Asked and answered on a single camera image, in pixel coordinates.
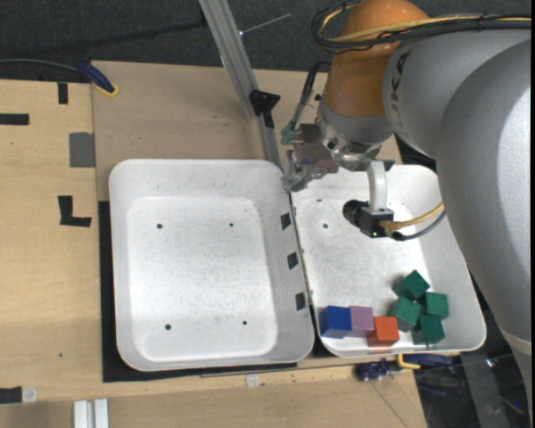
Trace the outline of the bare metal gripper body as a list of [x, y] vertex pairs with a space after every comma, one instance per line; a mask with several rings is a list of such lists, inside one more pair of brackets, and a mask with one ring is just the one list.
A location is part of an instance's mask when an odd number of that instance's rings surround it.
[[293, 142], [293, 170], [365, 170], [380, 151], [382, 143], [382, 122], [302, 124]]

